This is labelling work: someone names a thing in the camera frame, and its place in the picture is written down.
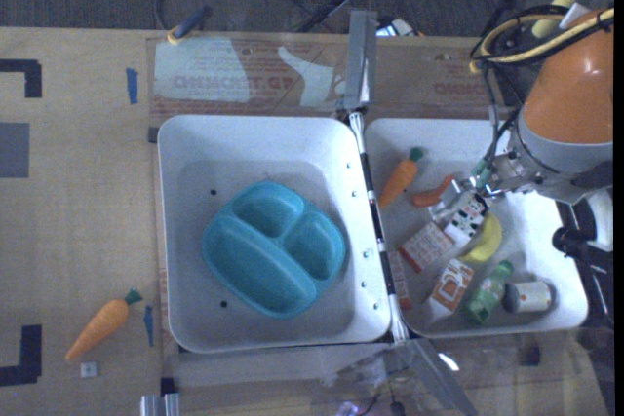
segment toy carrot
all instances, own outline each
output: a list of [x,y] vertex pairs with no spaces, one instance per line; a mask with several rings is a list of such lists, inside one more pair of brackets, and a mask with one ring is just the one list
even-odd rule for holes
[[380,208],[390,205],[408,186],[418,173],[416,162],[422,158],[422,151],[414,147],[409,152],[409,158],[399,162],[386,181],[386,185],[377,199]]
[[454,177],[447,175],[438,187],[434,187],[428,191],[421,191],[411,195],[411,204],[417,208],[432,207],[440,201],[440,196],[450,186]]
[[106,336],[119,329],[128,318],[129,305],[140,300],[142,297],[133,288],[123,300],[116,298],[106,303],[82,330],[80,336],[65,354],[65,360],[72,360],[84,354]]

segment table surface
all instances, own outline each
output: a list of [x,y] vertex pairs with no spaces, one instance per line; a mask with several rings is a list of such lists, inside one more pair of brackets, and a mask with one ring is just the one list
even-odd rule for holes
[[[0,175],[0,295],[6,297],[0,305],[0,365],[8,366],[0,368],[0,380],[5,381],[0,386],[0,406],[7,414],[39,414],[41,407],[47,408],[47,414],[137,414],[141,396],[158,394],[161,376],[167,375],[167,354],[175,344],[160,327],[161,311],[166,312],[166,303],[161,302],[163,262],[158,236],[162,228],[155,197],[155,145],[147,140],[154,119],[150,43],[163,35],[0,29],[0,59],[34,59],[42,69],[40,97],[27,96],[23,73],[0,72],[0,126],[4,127],[0,133],[9,130],[7,124],[12,124],[13,132],[19,131],[11,135],[17,145],[13,153],[6,147],[0,150],[5,155],[0,165],[10,163],[10,154],[27,159],[26,169]],[[319,45],[346,48],[346,38],[340,36],[232,34],[231,38],[242,44],[239,47],[252,39],[254,44],[273,46],[298,43],[308,50]],[[381,44],[386,51],[382,53],[388,55],[384,60],[391,59],[393,71],[401,74],[406,55],[425,54],[433,47],[443,55],[437,60],[444,61],[444,54],[465,54],[472,41],[406,38]],[[396,54],[402,57],[392,59]],[[431,89],[440,83],[431,79]],[[420,110],[424,115],[446,110],[454,117],[474,110],[470,100],[453,108],[449,92],[441,97],[432,91],[432,106]],[[65,352],[97,309],[111,298],[123,298],[132,287],[143,300],[130,307],[126,324],[78,360],[65,361]],[[154,313],[153,346],[143,320],[146,306]],[[12,373],[16,373],[14,366],[23,365],[21,335],[27,325],[42,328],[41,372],[34,382],[21,383]],[[581,333],[531,335],[528,340],[511,335],[486,343],[448,340],[436,342],[436,347],[469,366],[457,377],[484,411],[502,404],[509,414],[545,414],[546,403],[557,409],[549,414],[562,407],[571,411],[565,414],[607,414],[588,353],[613,337],[598,331],[590,333],[591,341],[584,337],[579,342]],[[501,360],[522,352],[529,340],[540,346],[539,365],[518,364],[514,357],[503,362],[501,370]],[[97,363],[96,377],[81,378],[80,363],[85,361]],[[499,381],[493,382],[493,376],[499,376]],[[346,397],[337,395],[344,387],[320,393],[318,384],[313,386],[312,391],[303,381],[258,382],[244,391],[234,385],[195,386],[186,391],[184,413],[206,414],[209,398],[211,414],[335,414],[335,401]],[[366,403],[361,391],[351,396]],[[381,397],[389,397],[387,391]],[[411,391],[411,404],[429,404],[431,414],[448,414],[425,394],[416,399]]]

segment yellow banana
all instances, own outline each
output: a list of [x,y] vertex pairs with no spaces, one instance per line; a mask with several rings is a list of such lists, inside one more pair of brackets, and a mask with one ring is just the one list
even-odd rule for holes
[[483,264],[492,257],[503,239],[503,229],[498,218],[491,212],[486,213],[481,226],[481,237],[475,247],[460,258],[467,264]]

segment blue divided plate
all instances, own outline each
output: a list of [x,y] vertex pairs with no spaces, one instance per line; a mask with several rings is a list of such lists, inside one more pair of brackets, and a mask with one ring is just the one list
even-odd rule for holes
[[204,231],[213,274],[262,314],[290,319],[338,274],[345,245],[335,224],[291,189],[263,181],[232,198]]

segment green bottle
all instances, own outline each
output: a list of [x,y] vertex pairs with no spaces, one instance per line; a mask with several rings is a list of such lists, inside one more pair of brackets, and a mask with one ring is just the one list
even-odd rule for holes
[[469,320],[484,324],[489,319],[493,310],[501,302],[505,293],[505,284],[513,272],[514,266],[508,260],[503,260],[496,265],[470,300],[466,302],[464,312]]

